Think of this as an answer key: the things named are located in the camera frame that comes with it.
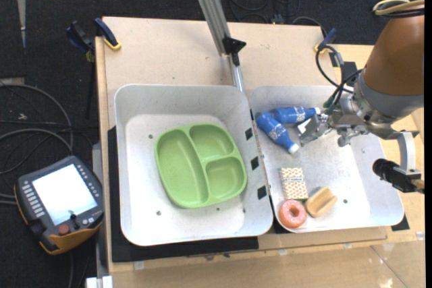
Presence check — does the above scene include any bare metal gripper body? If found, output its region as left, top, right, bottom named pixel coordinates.
left=324, top=94, right=376, bottom=148

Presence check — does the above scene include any blue plastic bottle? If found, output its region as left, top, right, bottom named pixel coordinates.
left=254, top=111, right=301, bottom=155
left=272, top=105, right=322, bottom=126

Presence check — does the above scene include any white plastic tray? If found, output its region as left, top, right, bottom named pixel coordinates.
left=113, top=83, right=274, bottom=247
left=249, top=85, right=405, bottom=234

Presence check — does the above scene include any orange patterned white carton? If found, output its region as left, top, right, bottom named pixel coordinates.
left=277, top=167, right=310, bottom=201

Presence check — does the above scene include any tan toy bread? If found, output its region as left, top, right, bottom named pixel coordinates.
left=304, top=186, right=339, bottom=219

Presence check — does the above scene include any pink frosted doughnut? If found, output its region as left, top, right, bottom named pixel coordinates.
left=277, top=199, right=308, bottom=229

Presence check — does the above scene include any green divided plate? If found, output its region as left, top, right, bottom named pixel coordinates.
left=154, top=123, right=248, bottom=209

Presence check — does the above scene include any pale wood board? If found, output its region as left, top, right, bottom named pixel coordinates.
left=95, top=16, right=389, bottom=273

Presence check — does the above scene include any black cylinder on white bracket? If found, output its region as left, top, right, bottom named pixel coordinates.
left=372, top=130, right=423, bottom=194

